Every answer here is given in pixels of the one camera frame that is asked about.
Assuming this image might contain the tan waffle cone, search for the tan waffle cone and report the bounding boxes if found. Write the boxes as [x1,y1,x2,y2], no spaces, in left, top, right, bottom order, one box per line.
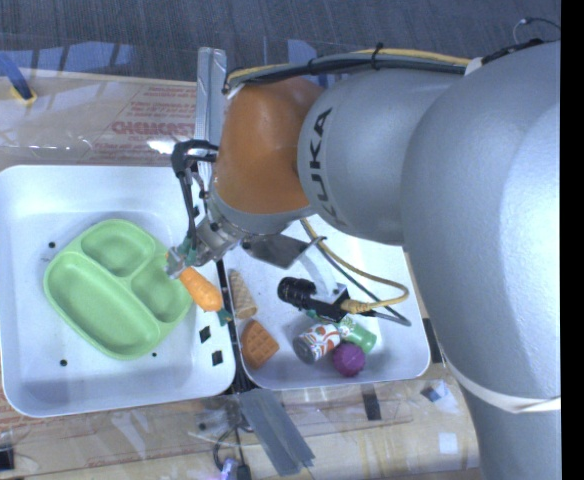
[227,268,259,321]

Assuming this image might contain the green divided plate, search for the green divided plate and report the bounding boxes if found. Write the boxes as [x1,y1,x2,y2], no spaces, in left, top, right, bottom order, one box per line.
[42,218,195,362]

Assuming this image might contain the orange toy waffle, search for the orange toy waffle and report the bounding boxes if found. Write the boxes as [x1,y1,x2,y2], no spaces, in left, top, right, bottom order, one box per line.
[239,318,281,371]

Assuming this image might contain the purple toy grapes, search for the purple toy grapes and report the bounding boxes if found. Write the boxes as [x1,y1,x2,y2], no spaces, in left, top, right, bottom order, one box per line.
[331,342,367,379]

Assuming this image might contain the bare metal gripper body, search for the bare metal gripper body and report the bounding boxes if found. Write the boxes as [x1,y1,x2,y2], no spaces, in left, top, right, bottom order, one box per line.
[189,212,246,266]

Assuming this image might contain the white plastic tray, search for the white plastic tray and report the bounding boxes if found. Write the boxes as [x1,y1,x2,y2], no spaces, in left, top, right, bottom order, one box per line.
[0,163,238,418]
[219,216,432,392]

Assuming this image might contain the white can orange print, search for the white can orange print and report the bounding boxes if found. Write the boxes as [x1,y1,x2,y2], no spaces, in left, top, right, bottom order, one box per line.
[291,321,343,366]

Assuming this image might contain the orange toy carrot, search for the orange toy carrot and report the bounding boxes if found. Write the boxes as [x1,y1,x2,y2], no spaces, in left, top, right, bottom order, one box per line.
[177,265,234,326]

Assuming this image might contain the brown cardboard board red print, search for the brown cardboard board red print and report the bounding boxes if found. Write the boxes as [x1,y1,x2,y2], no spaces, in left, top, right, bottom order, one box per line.
[0,70,482,480]

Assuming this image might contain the green bottle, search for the green bottle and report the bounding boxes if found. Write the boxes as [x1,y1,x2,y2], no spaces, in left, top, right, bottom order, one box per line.
[337,314,378,355]

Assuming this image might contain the black cylinder on white bracket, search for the black cylinder on white bracket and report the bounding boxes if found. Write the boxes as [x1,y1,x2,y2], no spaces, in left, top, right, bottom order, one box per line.
[277,250,352,324]

